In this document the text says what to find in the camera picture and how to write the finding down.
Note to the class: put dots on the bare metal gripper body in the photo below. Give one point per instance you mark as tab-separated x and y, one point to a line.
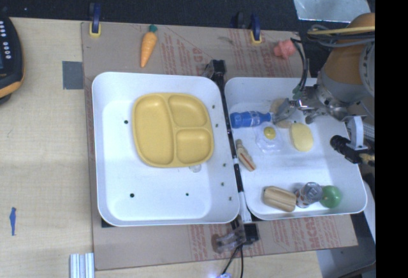
318	99

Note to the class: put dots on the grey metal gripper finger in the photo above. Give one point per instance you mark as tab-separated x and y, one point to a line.
285	110
314	118

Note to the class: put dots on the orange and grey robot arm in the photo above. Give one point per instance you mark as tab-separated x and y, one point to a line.
344	60

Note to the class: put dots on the pale yellow oval toy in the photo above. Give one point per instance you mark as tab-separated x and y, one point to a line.
301	138

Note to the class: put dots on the toy fried egg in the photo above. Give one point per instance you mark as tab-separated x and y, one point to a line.
269	134

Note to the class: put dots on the blue bottle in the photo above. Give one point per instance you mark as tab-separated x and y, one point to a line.
245	119

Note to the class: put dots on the white plastic tray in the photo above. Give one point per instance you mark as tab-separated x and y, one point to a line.
296	171
159	194

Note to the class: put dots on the pink toy lump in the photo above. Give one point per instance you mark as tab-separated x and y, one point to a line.
283	48

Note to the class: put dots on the toy hot dog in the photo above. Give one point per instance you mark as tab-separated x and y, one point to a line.
246	157

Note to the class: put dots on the small silver can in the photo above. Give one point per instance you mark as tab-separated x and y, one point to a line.
309	194

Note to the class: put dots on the thin black and white rod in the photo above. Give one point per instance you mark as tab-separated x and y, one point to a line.
237	171

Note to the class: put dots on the green apple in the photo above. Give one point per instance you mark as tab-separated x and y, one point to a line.
331	197

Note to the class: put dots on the tan toy bread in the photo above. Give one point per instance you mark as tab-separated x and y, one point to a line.
279	198

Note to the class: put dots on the small clear plastic piece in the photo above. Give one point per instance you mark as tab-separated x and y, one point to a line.
195	168

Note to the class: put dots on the yellow divided plate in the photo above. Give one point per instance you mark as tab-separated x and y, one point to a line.
153	130

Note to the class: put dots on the orange carrot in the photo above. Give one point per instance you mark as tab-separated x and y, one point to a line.
148	44

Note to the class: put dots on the brown cardboard board red print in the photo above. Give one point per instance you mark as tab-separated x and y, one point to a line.
127	248

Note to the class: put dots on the black cylinder on white bracket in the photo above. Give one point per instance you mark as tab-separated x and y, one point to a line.
344	145

